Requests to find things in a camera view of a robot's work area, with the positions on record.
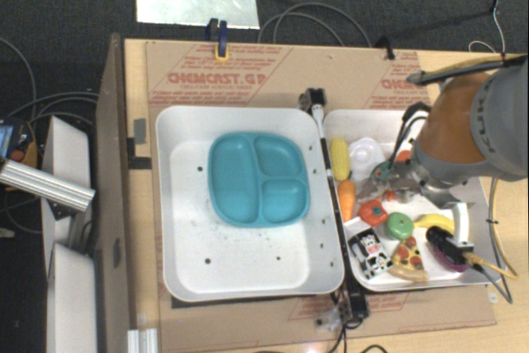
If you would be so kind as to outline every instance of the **blue plate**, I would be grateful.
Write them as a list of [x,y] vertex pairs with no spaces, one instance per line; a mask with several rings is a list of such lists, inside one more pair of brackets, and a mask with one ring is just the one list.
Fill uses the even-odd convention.
[[209,150],[208,185],[213,207],[239,227],[276,227],[307,213],[305,161],[289,139],[269,133],[232,132]]

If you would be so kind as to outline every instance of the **wooden table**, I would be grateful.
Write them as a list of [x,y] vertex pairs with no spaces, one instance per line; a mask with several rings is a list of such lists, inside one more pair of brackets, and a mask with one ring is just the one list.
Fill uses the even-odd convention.
[[[133,136],[134,121],[138,117],[147,117],[147,81],[146,81],[146,41],[125,41],[125,80],[127,136]],[[464,52],[418,51],[418,59],[424,70],[435,70],[462,60],[472,59],[484,54]],[[436,96],[436,87],[429,88],[429,94]],[[136,146],[137,156],[150,156],[150,145]],[[134,307],[141,311],[136,317],[138,328],[157,327],[159,325],[158,281],[156,278],[155,225],[152,213],[152,171],[132,169],[130,178],[130,225],[131,249],[129,266],[133,279]],[[488,192],[489,181],[484,181]],[[500,182],[497,190],[498,220],[501,222],[499,233],[504,250],[520,277],[510,282],[514,304],[509,305],[501,296],[493,305],[498,324],[488,327],[472,327],[458,330],[399,334],[372,338],[355,338],[348,342],[347,351],[362,351],[372,344],[380,344],[390,353],[428,351],[428,352],[469,352],[469,351],[510,351],[524,352],[529,349],[529,275],[527,257],[527,180],[518,183]],[[424,307],[424,313],[435,313]],[[239,351],[284,351],[307,352],[328,351],[330,342],[313,344],[255,348]]]

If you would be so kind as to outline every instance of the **yellow corn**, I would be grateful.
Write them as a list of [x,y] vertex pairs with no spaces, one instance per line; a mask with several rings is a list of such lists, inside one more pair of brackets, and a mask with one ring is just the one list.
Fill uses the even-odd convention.
[[329,147],[332,174],[336,181],[343,181],[349,177],[350,159],[347,143],[343,138],[335,138]]

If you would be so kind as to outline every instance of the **white tray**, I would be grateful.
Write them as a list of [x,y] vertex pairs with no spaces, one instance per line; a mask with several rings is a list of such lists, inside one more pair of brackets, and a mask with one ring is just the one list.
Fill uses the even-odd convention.
[[[294,224],[234,227],[214,211],[207,186],[212,143],[232,131],[284,136],[302,152],[310,207]],[[297,109],[186,107],[156,122],[164,280],[183,301],[330,293],[344,265],[317,127]]]
[[[362,137],[371,137],[381,145],[385,157],[388,158],[393,152],[398,130],[402,123],[402,116],[403,111],[335,110],[325,118],[324,131],[329,141],[340,137],[345,139],[347,144]],[[421,126],[422,122],[415,124],[410,137],[417,136]],[[409,150],[411,146],[406,142],[402,148]],[[486,222],[488,218],[487,200],[479,179],[470,179],[464,187],[460,185],[453,188],[451,192],[461,201],[473,203],[469,207],[469,241],[475,244],[474,252],[476,254],[489,262],[494,262],[493,247],[488,236],[488,223]],[[382,205],[388,213],[402,212],[407,214],[413,221],[427,213],[440,213],[447,217],[452,217],[451,210],[440,211],[421,196],[415,196],[413,201],[408,204],[393,200],[391,202],[382,202]],[[345,229],[348,239],[357,232],[357,228],[354,228],[351,224],[346,223]],[[376,227],[374,231],[391,257],[399,242],[386,237],[384,225]],[[461,274],[445,268],[431,251],[427,243],[425,228],[416,228],[413,235],[417,239],[417,247],[421,252],[425,270],[429,274],[429,280],[426,283],[413,283],[394,277],[387,272],[372,279],[367,279],[360,268],[358,260],[350,252],[351,266],[358,281],[367,289],[375,292],[486,284],[489,282],[481,273],[474,270],[466,270]],[[492,271],[491,275],[495,279],[499,278],[498,274]]]

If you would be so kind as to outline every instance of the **pizza slice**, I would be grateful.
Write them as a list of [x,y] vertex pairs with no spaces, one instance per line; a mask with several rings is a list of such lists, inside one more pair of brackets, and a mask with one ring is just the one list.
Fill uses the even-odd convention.
[[401,241],[391,261],[393,267],[388,270],[391,275],[419,283],[428,280],[428,273],[422,265],[421,252],[417,248],[415,237],[411,236]]

